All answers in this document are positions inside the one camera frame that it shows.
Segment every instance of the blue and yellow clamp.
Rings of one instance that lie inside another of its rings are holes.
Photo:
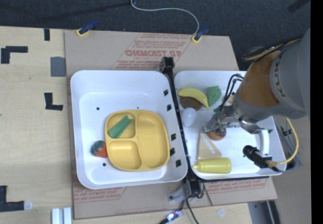
[[[208,25],[204,25],[195,35],[192,36],[192,42],[197,44],[199,41],[201,41],[202,35],[206,35],[208,31]]]
[[[100,23],[99,20],[92,20],[89,23],[87,23],[83,28],[80,28],[76,31],[76,34],[79,37],[85,37],[89,34],[89,30],[94,29],[98,24]]]

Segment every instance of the cardboard sheet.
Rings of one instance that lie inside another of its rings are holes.
[[[238,70],[229,37],[90,31],[83,38],[65,31],[66,74],[73,172],[74,218],[173,210],[168,194],[182,182],[90,190],[76,176],[70,79],[80,70],[155,70],[162,57],[173,57],[174,73],[183,70]],[[192,207],[276,199],[271,178],[206,183],[206,194]]]

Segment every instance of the white cable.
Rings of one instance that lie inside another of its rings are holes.
[[[195,17],[195,15],[187,10],[184,10],[184,9],[180,9],[180,8],[160,8],[160,9],[142,9],[142,8],[138,8],[137,6],[135,6],[132,2],[132,0],[130,0],[130,3],[131,3],[131,6],[139,11],[144,11],[144,12],[157,12],[157,11],[165,11],[165,10],[176,10],[176,11],[181,11],[181,12],[186,12],[188,13],[189,15],[191,15],[196,23],[197,23],[197,29],[196,31],[193,33],[193,35],[195,35],[197,32],[198,32],[198,29],[200,28],[200,24],[197,20],[197,18]]]

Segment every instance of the yellow banana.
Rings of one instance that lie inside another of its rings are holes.
[[[206,95],[198,89],[184,88],[178,92],[178,95],[181,97],[193,97],[193,98],[197,99],[198,101],[200,101],[206,107],[206,109],[210,109],[210,107],[208,106],[208,103],[207,103]]]

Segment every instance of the yellow toy bottle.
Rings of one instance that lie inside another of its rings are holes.
[[[227,157],[203,159],[192,167],[201,173],[228,174],[231,172],[231,160]]]

